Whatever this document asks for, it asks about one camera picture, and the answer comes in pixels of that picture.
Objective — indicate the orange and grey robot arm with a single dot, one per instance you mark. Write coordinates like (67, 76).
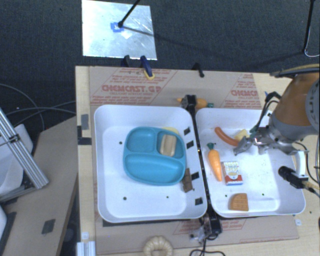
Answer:
(292, 105)

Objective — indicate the orange carrot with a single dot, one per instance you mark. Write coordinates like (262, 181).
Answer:
(215, 162)

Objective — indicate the brown chocolate bar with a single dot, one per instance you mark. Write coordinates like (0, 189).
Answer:
(187, 181)

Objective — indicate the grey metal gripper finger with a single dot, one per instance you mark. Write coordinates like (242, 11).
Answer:
(263, 149)
(242, 146)

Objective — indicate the red and white carton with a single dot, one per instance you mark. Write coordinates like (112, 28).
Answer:
(232, 173)

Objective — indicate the yellow toy food piece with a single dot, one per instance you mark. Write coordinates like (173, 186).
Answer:
(240, 135)

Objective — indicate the beige bread bun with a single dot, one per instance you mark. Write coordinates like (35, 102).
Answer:
(168, 145)

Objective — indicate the white plastic tray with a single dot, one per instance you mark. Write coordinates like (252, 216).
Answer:
(260, 180)
(140, 200)

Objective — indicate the brown cardboard board red print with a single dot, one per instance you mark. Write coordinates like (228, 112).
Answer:
(212, 85)

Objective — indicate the black cylinder on white bracket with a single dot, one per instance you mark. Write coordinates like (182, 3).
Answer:
(290, 175)

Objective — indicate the orange yellow toy food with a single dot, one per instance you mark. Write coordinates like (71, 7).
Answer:
(201, 102)

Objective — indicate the small green object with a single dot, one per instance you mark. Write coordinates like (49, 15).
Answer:
(210, 104)

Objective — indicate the beige doughnut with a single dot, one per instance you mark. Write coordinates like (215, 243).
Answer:
(150, 246)

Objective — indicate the blue divided plate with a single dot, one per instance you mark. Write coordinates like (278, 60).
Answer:
(150, 167)

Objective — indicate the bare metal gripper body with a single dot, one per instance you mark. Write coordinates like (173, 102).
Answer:
(272, 140)

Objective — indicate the thin black rod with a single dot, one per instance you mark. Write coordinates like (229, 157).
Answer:
(200, 155)

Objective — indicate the orange waffle biscuit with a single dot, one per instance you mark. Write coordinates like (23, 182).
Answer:
(239, 202)

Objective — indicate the orange sausage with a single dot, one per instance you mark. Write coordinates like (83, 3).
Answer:
(223, 137)

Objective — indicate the pale yellow toy food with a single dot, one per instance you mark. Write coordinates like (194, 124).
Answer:
(170, 129)

